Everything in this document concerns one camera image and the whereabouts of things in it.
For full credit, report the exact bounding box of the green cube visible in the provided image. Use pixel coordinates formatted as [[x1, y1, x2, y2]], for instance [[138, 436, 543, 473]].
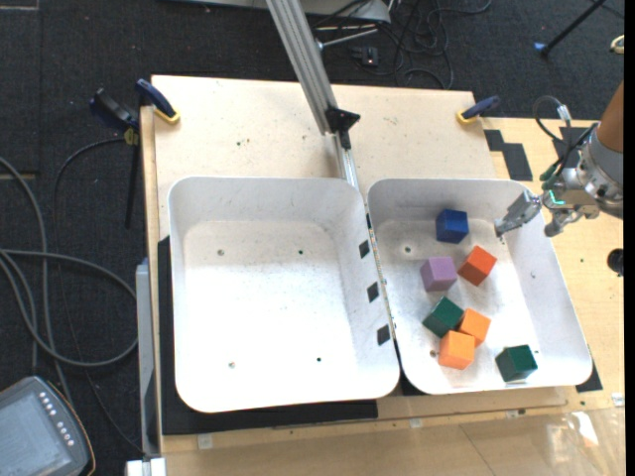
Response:
[[421, 296, 466, 339], [494, 343, 540, 384]]

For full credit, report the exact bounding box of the pale wood board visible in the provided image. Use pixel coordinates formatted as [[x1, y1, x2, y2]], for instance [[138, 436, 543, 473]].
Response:
[[150, 73, 570, 423]]

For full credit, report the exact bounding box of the orange cube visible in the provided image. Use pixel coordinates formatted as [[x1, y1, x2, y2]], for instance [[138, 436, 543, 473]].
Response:
[[437, 329, 477, 372], [456, 307, 493, 348], [455, 244, 499, 288]]

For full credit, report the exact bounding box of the purple cube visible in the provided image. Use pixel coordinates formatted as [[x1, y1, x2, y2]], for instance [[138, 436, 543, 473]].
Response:
[[419, 255, 459, 294]]

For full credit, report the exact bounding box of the blue cube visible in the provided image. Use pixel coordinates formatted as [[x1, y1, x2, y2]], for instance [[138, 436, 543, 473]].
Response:
[[435, 208, 470, 245]]

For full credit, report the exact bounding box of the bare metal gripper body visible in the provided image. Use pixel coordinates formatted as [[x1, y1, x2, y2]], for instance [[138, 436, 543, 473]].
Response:
[[541, 164, 625, 220]]

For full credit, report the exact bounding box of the white plastic tray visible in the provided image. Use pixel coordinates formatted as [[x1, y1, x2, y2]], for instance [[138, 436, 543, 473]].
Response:
[[167, 176, 402, 415], [366, 178, 595, 397]]

